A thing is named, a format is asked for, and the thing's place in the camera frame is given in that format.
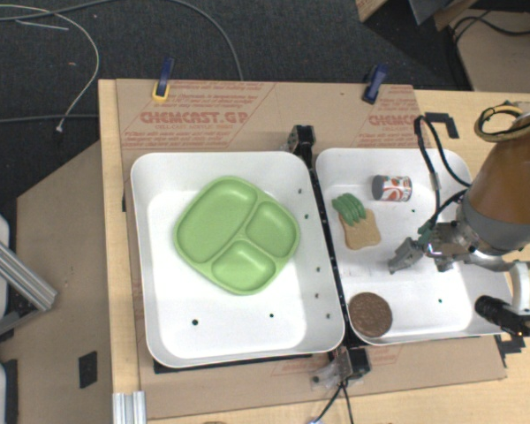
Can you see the green divided plate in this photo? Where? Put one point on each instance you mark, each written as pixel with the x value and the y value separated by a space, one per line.
pixel 234 232

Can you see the white plastic tray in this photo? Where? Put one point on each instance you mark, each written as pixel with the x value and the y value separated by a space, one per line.
pixel 424 298
pixel 229 325

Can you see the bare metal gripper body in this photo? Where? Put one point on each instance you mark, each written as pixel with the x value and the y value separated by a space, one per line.
pixel 446 241

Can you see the green toy pea pods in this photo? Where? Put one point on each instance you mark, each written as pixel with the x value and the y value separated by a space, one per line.
pixel 349 208

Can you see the orange and white can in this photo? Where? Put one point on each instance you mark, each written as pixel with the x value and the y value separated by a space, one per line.
pixel 393 188

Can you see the thin black rod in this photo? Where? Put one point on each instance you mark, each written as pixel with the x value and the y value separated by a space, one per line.
pixel 331 245

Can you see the brown round biscuit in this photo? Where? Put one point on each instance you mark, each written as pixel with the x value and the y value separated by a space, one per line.
pixel 370 315

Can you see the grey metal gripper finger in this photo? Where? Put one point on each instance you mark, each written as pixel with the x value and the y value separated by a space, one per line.
pixel 410 246
pixel 399 264

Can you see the tan toy bread slice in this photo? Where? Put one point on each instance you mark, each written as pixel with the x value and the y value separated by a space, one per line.
pixel 363 234

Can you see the black cylinder on white bracket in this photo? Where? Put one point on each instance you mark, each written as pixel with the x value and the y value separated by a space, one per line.
pixel 494 311

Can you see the brown cardboard board red print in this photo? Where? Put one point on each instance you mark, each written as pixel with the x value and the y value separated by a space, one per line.
pixel 247 108

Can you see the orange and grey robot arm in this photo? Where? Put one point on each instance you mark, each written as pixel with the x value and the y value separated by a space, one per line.
pixel 503 192

